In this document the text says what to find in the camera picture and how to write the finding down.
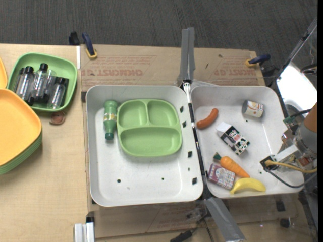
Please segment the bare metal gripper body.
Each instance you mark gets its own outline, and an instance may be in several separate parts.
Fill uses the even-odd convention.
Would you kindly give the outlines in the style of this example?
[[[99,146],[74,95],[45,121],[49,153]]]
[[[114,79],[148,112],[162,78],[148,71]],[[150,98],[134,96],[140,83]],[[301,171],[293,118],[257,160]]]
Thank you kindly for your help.
[[[287,130],[282,135],[281,162],[313,170],[317,167],[317,137],[312,131]]]

